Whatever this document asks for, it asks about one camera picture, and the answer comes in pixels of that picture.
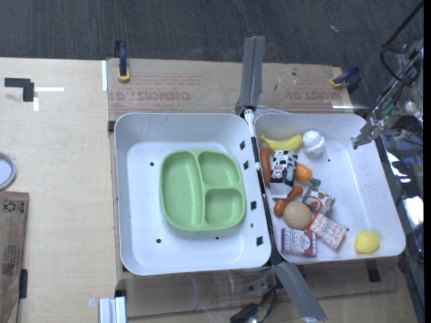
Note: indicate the white lumpy ball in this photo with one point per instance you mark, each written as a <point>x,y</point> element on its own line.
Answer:
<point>314,142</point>

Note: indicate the red sausage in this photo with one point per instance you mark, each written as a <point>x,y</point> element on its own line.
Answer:
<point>265,163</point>

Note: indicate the orange chicken drumstick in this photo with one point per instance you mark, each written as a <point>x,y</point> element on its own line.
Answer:
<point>281,205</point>

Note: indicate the brown paper envelope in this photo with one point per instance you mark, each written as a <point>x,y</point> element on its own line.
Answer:
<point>11,247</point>

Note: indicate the white tape roll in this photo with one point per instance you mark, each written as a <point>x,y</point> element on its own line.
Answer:
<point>12,170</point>

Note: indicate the brown cardboard board red print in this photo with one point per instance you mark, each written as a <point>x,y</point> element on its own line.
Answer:
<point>208,86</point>

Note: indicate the cow print milk carton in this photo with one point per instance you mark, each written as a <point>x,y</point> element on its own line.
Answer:
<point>281,168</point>

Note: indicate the brown bread bun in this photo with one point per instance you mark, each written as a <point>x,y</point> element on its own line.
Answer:
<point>297,215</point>

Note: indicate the white plastic tray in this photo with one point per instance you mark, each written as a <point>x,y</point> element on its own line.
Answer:
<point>363,197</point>
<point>141,214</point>

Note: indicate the orange print white carton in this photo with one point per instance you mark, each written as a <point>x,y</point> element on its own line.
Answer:
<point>327,231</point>

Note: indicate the yellow lemon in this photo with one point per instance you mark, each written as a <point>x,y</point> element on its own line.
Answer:
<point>367,242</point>

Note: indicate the orange carrot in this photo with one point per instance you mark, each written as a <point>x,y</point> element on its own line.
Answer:
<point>302,173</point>

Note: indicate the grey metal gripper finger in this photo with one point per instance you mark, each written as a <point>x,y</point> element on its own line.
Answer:
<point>373,122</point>
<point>363,137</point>

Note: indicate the green divided plate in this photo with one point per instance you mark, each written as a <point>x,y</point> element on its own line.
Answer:
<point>182,187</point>

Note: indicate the yellow banana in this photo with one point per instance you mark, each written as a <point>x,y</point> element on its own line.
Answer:
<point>286,144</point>

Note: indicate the pink and white packet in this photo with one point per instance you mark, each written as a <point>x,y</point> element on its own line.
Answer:
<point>298,242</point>

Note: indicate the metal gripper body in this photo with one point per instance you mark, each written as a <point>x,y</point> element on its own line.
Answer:
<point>402,121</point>

